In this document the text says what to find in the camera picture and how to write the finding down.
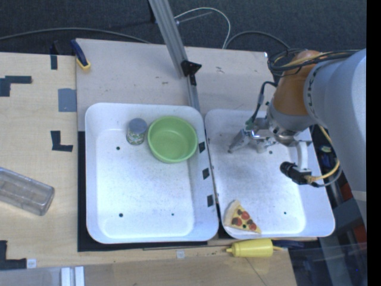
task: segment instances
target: toy pizza slice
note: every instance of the toy pizza slice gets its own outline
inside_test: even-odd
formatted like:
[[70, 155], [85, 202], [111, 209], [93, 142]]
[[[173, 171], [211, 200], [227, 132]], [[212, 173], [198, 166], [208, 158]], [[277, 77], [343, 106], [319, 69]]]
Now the toy pizza slice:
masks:
[[224, 225], [243, 231], [261, 233], [261, 229], [238, 200], [233, 201], [227, 208]]

